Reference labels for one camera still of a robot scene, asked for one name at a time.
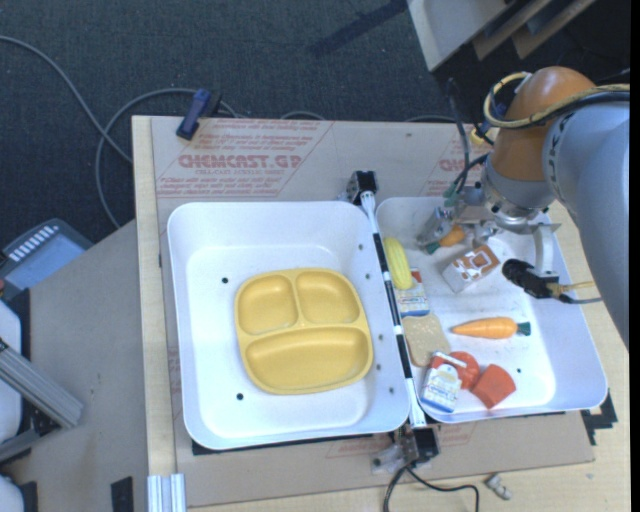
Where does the white and blue packet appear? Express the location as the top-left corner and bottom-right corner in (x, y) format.
(394, 267), (432, 318)

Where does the beige bread slice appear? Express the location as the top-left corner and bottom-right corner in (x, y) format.
(400, 313), (452, 369)

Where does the brown cardboard board, red print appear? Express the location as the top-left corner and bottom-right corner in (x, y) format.
(149, 116), (597, 509)

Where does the yellow corn cob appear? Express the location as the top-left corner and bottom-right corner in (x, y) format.
(382, 236), (414, 292)

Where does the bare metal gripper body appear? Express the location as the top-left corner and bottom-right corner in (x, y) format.
(451, 186), (545, 236)

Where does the small orange carrot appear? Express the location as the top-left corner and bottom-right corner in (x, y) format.
(425, 224), (466, 255)

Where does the black cylinder on white bracket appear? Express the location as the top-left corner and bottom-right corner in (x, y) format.
(501, 223), (562, 301)

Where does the brown and white carton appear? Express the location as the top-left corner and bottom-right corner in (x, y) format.
(440, 243), (503, 295)

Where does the large orange carrot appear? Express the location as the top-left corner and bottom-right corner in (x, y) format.
(450, 316), (533, 342)

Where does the yellow divided plate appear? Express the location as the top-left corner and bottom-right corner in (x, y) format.
(233, 267), (376, 397)

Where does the thin black and white rod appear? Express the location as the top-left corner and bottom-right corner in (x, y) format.
(360, 191), (427, 428)

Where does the white carton with red top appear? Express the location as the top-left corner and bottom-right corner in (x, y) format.
(419, 350), (464, 414)

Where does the orange-red wedge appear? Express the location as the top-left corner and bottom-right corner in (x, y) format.
(470, 363), (518, 411)

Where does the white plastic tray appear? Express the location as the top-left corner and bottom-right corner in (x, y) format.
(166, 200), (413, 451)
(374, 195), (609, 426)

